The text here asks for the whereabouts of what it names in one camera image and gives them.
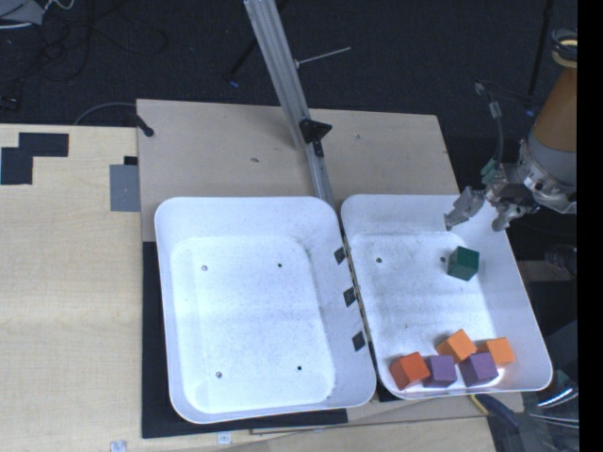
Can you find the white plastic tray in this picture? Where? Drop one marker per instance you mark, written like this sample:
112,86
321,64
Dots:
414,299
249,318

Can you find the pale wooden board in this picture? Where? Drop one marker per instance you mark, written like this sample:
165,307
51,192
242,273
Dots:
226,158

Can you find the purple cube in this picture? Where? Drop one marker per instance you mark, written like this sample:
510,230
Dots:
442,370
478,368

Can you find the orange cube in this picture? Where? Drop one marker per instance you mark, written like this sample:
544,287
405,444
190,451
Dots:
409,370
456,345
499,350

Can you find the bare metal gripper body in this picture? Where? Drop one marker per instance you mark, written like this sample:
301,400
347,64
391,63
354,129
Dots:
542,191

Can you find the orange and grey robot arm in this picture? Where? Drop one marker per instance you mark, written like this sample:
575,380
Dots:
558,111

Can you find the green cube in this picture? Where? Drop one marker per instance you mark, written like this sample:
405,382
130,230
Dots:
463,263

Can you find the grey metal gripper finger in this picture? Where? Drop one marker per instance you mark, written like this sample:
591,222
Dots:
464,207
504,217

